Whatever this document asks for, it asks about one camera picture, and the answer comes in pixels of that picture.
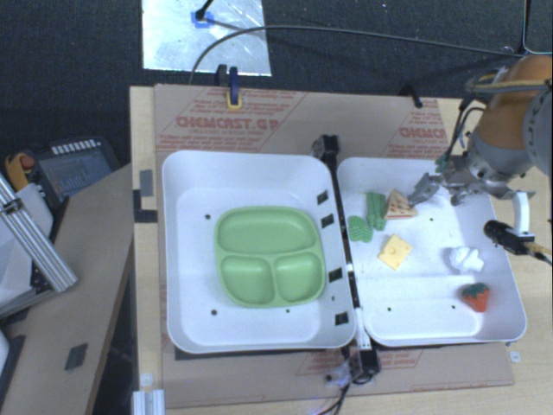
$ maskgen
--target white tray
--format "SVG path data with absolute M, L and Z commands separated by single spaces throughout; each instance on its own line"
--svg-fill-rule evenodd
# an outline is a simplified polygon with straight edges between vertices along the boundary
M 310 156 L 273 156 L 184 150 L 162 168 L 165 212 L 168 332 L 191 353 L 337 348 L 355 330 L 332 179 Z M 319 204 L 318 195 L 327 200 Z M 217 273 L 215 224 L 233 208 L 298 208 L 318 226 L 328 275 L 317 299 L 288 308 L 253 309 L 234 303 Z M 321 219 L 334 223 L 323 228 Z M 347 322 L 336 316 L 347 313 Z
M 424 172 L 434 168 L 433 162 L 424 160 L 345 160 L 338 170 L 345 216 L 366 216 L 366 192 L 388 195 L 395 188 L 407 195 Z M 509 259 L 482 231 L 495 218 L 489 197 L 473 195 L 452 207 L 448 192 L 441 188 L 416 208 L 416 218 L 388 220 L 383 232 L 374 232 L 371 243 L 350 242 L 364 324 L 371 337 L 391 347 L 521 337 L 526 316 Z M 413 246 L 397 271 L 378 259 L 393 233 Z M 448 254 L 457 246 L 479 250 L 485 261 L 480 273 L 460 274 L 450 267 Z M 477 282 L 490 288 L 485 313 L 461 301 L 460 288 Z

